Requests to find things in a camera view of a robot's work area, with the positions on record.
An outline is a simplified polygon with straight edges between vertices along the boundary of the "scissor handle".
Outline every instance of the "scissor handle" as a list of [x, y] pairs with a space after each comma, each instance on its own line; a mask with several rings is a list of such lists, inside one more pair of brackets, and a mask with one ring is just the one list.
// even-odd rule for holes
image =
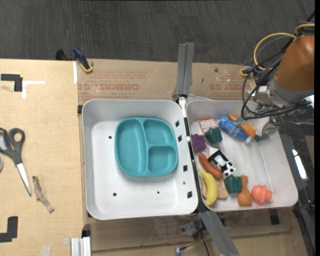
[[12, 159], [16, 165], [22, 163], [22, 159], [21, 159], [20, 154], [18, 154], [15, 150], [13, 150], [13, 148], [11, 146], [11, 141], [10, 141], [9, 134], [8, 134], [7, 130], [0, 128], [0, 136], [1, 136], [1, 134], [3, 136], [3, 142], [4, 142], [5, 147], [1, 146], [1, 144], [0, 144], [0, 152], [6, 153], [10, 157], [12, 157]]
[[[19, 128], [12, 128], [8, 134], [9, 134], [9, 139], [11, 140], [11, 143], [13, 144], [14, 151], [17, 152], [21, 156], [22, 144], [24, 143], [25, 138], [26, 138], [25, 132]], [[21, 135], [20, 140], [15, 139], [16, 134]]]

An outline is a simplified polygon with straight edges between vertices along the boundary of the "orange toy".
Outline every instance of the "orange toy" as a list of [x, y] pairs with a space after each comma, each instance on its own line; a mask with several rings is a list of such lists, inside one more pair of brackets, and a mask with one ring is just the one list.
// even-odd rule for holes
[[251, 195], [254, 201], [263, 205], [266, 200], [270, 200], [272, 198], [273, 193], [267, 189], [266, 185], [255, 185], [251, 190]]
[[238, 194], [238, 202], [241, 206], [251, 206], [253, 196], [247, 188], [248, 177], [245, 175], [241, 175], [240, 178], [242, 189], [241, 192]]

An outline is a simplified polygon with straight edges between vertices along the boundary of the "blue plate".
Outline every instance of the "blue plate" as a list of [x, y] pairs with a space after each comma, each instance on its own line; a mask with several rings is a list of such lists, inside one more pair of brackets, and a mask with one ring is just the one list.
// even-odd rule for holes
[[175, 133], [160, 119], [124, 119], [115, 130], [115, 156], [120, 169], [130, 176], [169, 174], [178, 164]]

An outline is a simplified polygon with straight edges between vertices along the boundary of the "toy banana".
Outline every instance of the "toy banana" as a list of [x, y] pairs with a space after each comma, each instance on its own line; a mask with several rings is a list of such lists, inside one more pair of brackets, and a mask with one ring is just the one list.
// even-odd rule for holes
[[207, 173], [200, 168], [198, 168], [198, 172], [201, 173], [201, 176], [206, 184], [206, 204], [210, 206], [216, 201], [218, 197], [218, 187], [216, 180], [210, 173]]

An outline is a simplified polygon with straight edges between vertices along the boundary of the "blue clamp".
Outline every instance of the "blue clamp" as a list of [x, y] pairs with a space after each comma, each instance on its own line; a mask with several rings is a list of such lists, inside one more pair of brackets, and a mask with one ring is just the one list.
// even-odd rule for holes
[[83, 69], [83, 71], [86, 73], [92, 72], [93, 68], [88, 63], [88, 61], [87, 61], [85, 55], [82, 53], [82, 51], [78, 47], [75, 47], [75, 48], [73, 48], [73, 52], [74, 52], [75, 58], [78, 58], [80, 60], [80, 67]]

